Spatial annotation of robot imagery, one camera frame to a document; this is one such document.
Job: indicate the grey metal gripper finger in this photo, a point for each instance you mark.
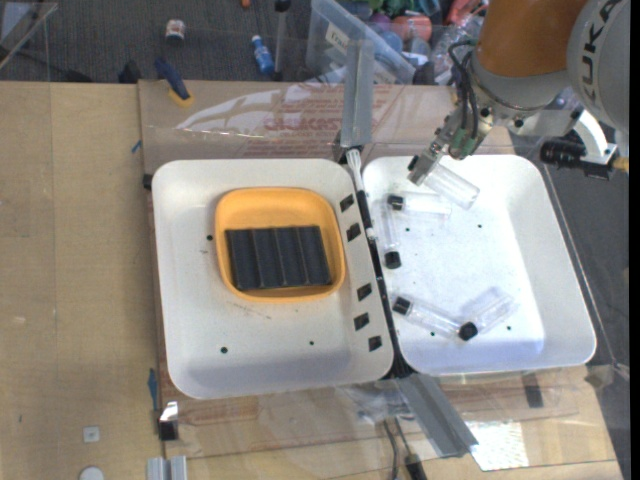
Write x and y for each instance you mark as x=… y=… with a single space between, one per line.
x=434 y=160
x=416 y=170

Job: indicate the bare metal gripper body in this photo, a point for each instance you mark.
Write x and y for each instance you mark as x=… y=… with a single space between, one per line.
x=462 y=128

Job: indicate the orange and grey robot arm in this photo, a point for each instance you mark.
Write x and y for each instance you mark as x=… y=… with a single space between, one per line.
x=530 y=23

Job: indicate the clear plastic bottle black cap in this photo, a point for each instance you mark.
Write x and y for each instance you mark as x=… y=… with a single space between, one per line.
x=425 y=205
x=390 y=238
x=492 y=308
x=430 y=318

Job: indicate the white plastic tray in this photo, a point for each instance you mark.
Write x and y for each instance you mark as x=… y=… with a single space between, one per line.
x=260 y=343
x=500 y=248

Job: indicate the orange bowl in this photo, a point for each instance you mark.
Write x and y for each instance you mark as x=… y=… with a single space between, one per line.
x=275 y=208

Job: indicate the clear plastic storage bin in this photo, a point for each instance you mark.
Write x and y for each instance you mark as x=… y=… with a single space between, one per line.
x=340 y=28

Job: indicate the black ribbed insert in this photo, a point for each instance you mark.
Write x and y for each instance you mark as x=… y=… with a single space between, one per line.
x=278 y=258

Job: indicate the blue bottle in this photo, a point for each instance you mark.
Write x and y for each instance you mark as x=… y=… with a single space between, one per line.
x=263 y=55

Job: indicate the small red and white can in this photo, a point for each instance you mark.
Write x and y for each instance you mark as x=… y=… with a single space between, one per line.
x=175 y=30

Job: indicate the black cylinder on white bracket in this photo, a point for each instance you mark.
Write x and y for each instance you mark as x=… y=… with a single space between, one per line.
x=570 y=154

